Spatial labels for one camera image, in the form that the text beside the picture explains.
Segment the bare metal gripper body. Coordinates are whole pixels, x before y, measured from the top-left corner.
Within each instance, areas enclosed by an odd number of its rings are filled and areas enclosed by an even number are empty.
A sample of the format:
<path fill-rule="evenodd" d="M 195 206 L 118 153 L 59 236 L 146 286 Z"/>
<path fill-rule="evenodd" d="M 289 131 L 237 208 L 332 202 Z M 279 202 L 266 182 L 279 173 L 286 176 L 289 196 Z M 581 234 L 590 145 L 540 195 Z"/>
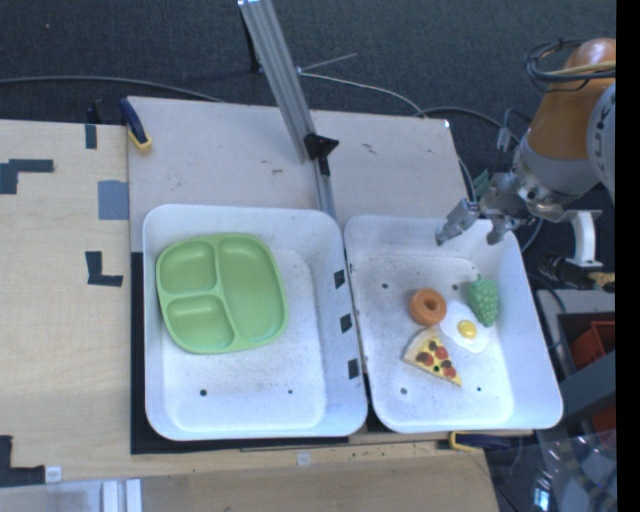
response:
<path fill-rule="evenodd" d="M 570 204 L 570 196 L 548 188 L 526 171 L 495 173 L 479 202 L 486 216 L 538 217 L 557 221 Z"/>

